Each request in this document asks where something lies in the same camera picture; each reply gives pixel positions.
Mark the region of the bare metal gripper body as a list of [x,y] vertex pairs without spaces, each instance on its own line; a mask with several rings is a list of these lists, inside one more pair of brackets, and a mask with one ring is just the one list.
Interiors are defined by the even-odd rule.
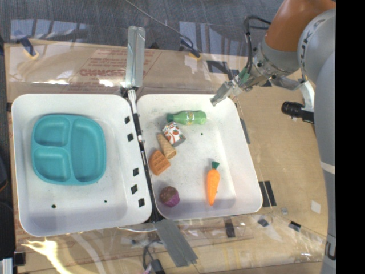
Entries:
[[256,86],[264,86],[269,77],[254,64],[254,56],[248,56],[245,67],[229,81],[230,92],[249,92]]

